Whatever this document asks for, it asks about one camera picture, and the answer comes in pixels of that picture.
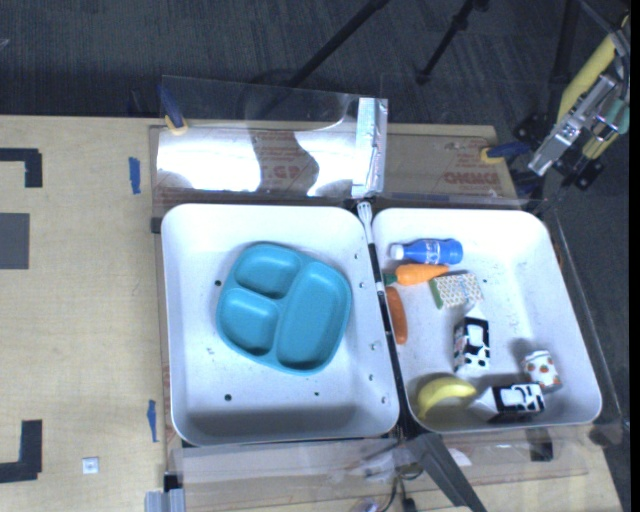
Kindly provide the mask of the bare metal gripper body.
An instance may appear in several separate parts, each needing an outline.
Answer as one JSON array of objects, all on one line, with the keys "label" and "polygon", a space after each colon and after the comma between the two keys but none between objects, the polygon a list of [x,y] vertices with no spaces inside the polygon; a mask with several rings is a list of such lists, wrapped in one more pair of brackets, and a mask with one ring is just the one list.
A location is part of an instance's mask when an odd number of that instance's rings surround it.
[{"label": "bare metal gripper body", "polygon": [[563,121],[563,136],[572,145],[583,133],[597,142],[609,142],[628,129],[629,106],[621,98],[621,85],[609,75],[600,75],[578,96]]}]

